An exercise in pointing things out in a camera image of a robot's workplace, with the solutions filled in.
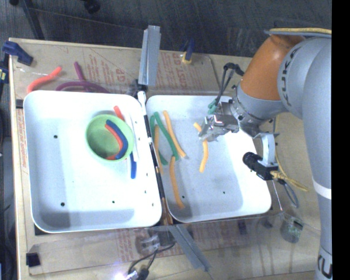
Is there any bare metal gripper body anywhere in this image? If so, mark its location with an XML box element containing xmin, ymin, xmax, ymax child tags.
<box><xmin>212</xmin><ymin>100</ymin><xmax>242</xmax><ymax>136</ymax></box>

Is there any orange foam tube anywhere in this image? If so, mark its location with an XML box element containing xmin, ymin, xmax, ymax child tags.
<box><xmin>162</xmin><ymin>110</ymin><xmax>187</xmax><ymax>159</ymax></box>
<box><xmin>153</xmin><ymin>124</ymin><xmax>165</xmax><ymax>175</ymax></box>
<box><xmin>192</xmin><ymin>122</ymin><xmax>209</xmax><ymax>174</ymax></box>
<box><xmin>169</xmin><ymin>155</ymin><xmax>186</xmax><ymax>210</ymax></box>

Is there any green foam tube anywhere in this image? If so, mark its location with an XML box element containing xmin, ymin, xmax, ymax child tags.
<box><xmin>149</xmin><ymin>115</ymin><xmax>169</xmax><ymax>166</ymax></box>
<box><xmin>153</xmin><ymin>111</ymin><xmax>181</xmax><ymax>162</ymax></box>

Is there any white plastic tray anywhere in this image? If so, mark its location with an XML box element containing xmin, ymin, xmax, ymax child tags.
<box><xmin>23</xmin><ymin>89</ymin><xmax>163</xmax><ymax>234</ymax></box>
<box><xmin>145</xmin><ymin>94</ymin><xmax>273</xmax><ymax>225</ymax></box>

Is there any thin black and white rod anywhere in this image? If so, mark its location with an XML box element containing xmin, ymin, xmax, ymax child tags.
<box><xmin>136</xmin><ymin>90</ymin><xmax>174</xmax><ymax>226</ymax></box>

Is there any blue foam tube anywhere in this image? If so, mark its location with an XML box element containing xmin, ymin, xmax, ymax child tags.
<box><xmin>129</xmin><ymin>151</ymin><xmax>138</xmax><ymax>180</ymax></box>
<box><xmin>105</xmin><ymin>119</ymin><xmax>130</xmax><ymax>160</ymax></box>

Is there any red foam tube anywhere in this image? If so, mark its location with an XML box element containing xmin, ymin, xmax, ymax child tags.
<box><xmin>104</xmin><ymin>123</ymin><xmax>124</xmax><ymax>161</ymax></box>
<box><xmin>26</xmin><ymin>66</ymin><xmax>63</xmax><ymax>95</ymax></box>
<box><xmin>113</xmin><ymin>105</ymin><xmax>126</xmax><ymax>122</ymax></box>

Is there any green bowl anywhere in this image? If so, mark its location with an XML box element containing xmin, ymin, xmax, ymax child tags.
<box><xmin>85</xmin><ymin>114</ymin><xmax>135</xmax><ymax>164</ymax></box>

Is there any purple foam tube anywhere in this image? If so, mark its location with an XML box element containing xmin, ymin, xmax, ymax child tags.
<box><xmin>55</xmin><ymin>61</ymin><xmax>111</xmax><ymax>95</ymax></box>

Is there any brown cardboard board red print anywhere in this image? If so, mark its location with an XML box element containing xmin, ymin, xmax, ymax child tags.
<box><xmin>8</xmin><ymin>37</ymin><xmax>322</xmax><ymax>276</ymax></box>

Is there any black cylinder on white bracket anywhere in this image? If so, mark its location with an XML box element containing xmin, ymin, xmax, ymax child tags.
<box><xmin>242</xmin><ymin>132</ymin><xmax>280</xmax><ymax>181</ymax></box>

